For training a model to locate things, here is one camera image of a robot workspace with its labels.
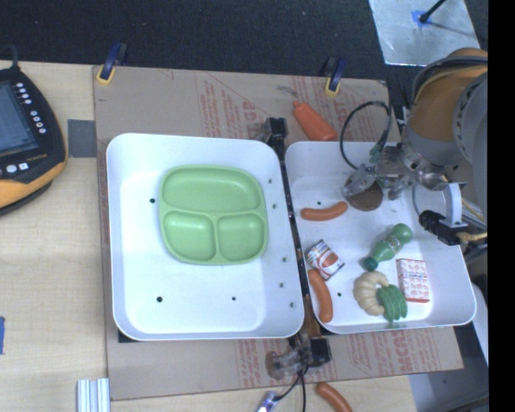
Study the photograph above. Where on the cream toy croissant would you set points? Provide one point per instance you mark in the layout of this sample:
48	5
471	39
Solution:
365	292

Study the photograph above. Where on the orange toy sausage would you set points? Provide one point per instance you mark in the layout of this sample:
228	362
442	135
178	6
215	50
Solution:
322	296
332	396
324	213

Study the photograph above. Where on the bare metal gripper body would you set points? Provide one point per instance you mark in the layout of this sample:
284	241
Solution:
397	167

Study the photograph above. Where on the black cylinder on white bracket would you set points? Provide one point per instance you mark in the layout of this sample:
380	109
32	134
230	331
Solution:
454	206

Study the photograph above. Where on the orange toy bottle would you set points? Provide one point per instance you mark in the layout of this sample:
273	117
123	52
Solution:
315	125

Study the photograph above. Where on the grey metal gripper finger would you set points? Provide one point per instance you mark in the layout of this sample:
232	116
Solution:
359	180
397	193

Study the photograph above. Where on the green toy bottle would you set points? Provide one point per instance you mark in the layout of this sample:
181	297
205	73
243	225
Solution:
388	245

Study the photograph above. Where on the green ribbed toy vegetable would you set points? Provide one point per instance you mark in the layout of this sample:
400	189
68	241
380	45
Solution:
394	302

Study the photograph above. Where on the brown round biscuit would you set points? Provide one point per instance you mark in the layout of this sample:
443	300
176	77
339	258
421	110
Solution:
369	202

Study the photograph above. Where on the brown cardboard board red print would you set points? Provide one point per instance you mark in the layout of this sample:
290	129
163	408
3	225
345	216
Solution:
167	101

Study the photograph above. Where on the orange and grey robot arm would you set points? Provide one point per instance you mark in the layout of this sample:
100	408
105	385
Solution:
438	101

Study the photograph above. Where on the orange and white carton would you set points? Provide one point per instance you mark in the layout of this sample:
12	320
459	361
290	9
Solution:
413	279

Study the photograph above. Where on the red and white small can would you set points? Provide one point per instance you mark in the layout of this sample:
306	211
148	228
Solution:
326	260

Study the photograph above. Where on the white plastic tray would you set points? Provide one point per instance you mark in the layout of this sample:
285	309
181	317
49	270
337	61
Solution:
412	320
197	294

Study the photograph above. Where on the green divided plate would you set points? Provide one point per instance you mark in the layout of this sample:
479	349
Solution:
210	195

